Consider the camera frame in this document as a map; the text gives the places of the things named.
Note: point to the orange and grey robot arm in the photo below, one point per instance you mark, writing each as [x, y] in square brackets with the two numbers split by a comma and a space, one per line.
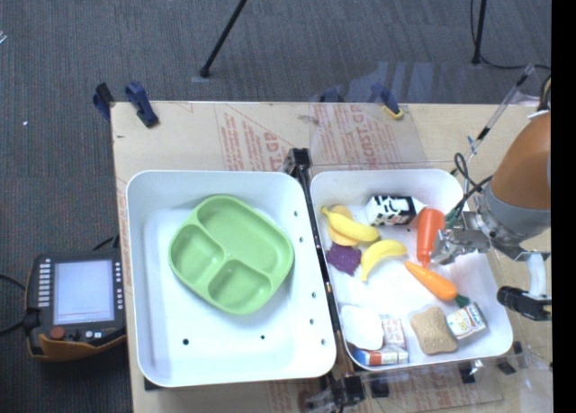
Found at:
[522, 177]

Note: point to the brown bread slice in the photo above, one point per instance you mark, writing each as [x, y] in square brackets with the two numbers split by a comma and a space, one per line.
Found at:
[433, 330]

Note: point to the orange bottle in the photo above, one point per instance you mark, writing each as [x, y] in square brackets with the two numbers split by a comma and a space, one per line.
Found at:
[427, 231]

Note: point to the brown cardboard board red print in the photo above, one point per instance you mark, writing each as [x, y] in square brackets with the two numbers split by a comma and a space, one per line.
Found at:
[202, 141]

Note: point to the white carton with yellow print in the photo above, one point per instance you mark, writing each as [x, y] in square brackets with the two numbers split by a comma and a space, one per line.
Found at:
[465, 321]

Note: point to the purple grapes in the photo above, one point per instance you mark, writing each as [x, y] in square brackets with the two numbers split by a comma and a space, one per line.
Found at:
[344, 259]

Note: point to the orange carrot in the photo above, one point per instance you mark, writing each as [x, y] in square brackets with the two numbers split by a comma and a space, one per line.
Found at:
[432, 283]

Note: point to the white carton with pink print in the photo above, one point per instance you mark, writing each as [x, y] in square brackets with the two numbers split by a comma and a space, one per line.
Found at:
[394, 331]

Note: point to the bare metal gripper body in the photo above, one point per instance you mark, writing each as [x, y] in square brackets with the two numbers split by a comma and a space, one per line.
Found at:
[472, 233]

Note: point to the orange and white carton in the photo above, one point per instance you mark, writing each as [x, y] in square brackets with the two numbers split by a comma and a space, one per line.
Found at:
[382, 356]

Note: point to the yellow banana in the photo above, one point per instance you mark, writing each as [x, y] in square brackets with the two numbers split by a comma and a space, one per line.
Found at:
[378, 253]
[355, 229]

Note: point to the white plastic tray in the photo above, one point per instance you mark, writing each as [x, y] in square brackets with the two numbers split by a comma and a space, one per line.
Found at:
[396, 289]
[234, 348]

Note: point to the black and white cow carton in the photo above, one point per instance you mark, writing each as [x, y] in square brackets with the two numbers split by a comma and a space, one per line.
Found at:
[391, 211]

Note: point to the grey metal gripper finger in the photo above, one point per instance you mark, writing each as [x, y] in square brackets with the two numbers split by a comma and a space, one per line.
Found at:
[438, 245]
[454, 255]

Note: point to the black cylinder on white bracket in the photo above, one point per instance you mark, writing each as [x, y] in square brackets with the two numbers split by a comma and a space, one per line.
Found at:
[522, 299]

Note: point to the green divided plate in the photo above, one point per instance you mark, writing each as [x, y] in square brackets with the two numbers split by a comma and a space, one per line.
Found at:
[234, 240]

